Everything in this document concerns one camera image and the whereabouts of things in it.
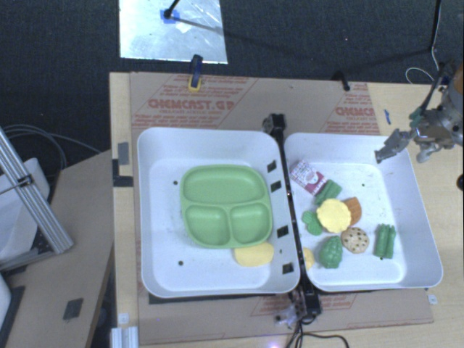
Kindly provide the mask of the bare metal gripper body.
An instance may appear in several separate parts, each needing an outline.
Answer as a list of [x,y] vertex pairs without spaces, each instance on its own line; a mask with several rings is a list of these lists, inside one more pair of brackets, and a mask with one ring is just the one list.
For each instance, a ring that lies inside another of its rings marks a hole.
[[411,115],[413,140],[422,146],[452,148],[457,144],[457,113],[449,107],[437,107]]

